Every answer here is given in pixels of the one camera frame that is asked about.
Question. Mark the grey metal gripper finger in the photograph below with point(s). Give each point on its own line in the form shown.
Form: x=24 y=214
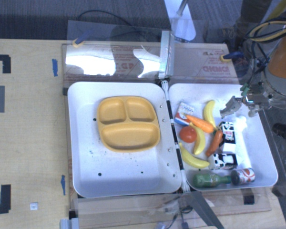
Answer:
x=230 y=106
x=253 y=112

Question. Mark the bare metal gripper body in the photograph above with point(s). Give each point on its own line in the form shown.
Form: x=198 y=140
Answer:
x=258 y=98

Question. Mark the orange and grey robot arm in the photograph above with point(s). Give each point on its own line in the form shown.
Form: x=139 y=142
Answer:
x=279 y=56

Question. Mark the yellow banana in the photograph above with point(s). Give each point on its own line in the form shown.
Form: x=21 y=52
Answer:
x=193 y=160
x=200 y=142
x=208 y=113

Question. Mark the cow print milk carton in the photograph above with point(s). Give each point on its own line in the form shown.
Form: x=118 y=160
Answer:
x=224 y=161
x=228 y=137

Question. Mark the orange carrot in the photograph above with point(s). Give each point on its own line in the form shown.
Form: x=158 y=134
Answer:
x=201 y=124
x=215 y=143

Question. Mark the white plastic tray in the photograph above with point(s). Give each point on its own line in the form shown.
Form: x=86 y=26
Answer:
x=124 y=170
x=257 y=149

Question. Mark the red white blue carton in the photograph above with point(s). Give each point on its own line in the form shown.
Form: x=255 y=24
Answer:
x=182 y=114

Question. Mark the red tomato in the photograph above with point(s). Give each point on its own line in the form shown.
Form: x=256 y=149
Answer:
x=187 y=134

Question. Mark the brown cardboard board red print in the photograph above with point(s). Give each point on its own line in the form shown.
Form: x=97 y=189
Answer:
x=200 y=63

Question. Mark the thin black and white rod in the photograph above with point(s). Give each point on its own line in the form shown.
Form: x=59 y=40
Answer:
x=173 y=125

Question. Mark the red and white can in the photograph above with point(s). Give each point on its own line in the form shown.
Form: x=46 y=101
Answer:
x=244 y=176

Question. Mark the green bottle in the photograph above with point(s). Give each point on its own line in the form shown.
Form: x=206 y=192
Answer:
x=206 y=180

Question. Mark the person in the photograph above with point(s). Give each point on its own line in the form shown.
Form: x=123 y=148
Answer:
x=255 y=6

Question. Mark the yellow divided plate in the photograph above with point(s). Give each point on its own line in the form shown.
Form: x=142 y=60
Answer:
x=128 y=135

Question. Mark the black cylinder on white bracket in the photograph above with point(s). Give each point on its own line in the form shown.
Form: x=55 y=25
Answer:
x=281 y=130

